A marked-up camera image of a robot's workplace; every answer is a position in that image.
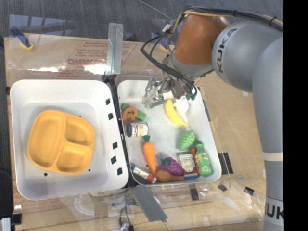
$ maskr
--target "green bottle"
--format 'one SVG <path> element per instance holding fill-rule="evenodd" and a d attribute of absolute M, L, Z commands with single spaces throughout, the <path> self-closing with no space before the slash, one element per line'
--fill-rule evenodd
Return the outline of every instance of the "green bottle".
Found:
<path fill-rule="evenodd" d="M 195 143 L 197 149 L 196 152 L 196 162 L 199 167 L 199 174 L 202 176 L 208 176 L 212 174 L 212 168 L 210 166 L 210 161 L 208 160 L 208 155 L 203 149 L 203 145 L 200 141 Z"/>

